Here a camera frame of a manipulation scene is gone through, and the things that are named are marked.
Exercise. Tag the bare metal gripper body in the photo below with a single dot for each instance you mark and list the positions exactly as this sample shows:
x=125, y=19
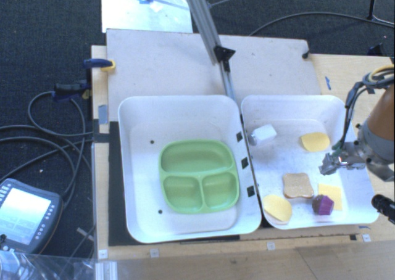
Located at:
x=351, y=157

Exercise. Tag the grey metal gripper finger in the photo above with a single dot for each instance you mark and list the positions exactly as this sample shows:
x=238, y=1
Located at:
x=330, y=158
x=325, y=169

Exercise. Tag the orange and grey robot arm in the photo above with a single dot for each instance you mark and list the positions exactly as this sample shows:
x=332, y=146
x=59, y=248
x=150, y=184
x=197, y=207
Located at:
x=382, y=118

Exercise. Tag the yellow round cheese slice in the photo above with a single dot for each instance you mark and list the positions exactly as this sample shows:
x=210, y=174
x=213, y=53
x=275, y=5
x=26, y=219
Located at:
x=315, y=142
x=277, y=208

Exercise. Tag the yellow square cheese slice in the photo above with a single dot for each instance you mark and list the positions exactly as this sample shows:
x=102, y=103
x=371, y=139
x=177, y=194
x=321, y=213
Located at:
x=334, y=194

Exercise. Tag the brown toast slice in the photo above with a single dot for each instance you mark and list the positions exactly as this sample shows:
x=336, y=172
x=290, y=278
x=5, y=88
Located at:
x=297, y=185

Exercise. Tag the white plastic tray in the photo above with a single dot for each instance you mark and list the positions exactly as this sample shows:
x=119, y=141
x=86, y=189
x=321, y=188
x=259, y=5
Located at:
x=293, y=161
x=145, y=164

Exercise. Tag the purple onion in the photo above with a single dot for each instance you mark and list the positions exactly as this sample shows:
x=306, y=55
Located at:
x=322, y=204

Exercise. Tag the small white bottle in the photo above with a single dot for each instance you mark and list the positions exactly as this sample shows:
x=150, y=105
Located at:
x=264, y=134

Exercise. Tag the green divided plate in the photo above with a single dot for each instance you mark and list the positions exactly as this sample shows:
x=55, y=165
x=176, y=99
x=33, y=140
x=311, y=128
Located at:
x=197, y=177

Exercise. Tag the black cylinder on white bracket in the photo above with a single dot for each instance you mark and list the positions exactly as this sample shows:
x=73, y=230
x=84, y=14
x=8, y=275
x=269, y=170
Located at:
x=382, y=204

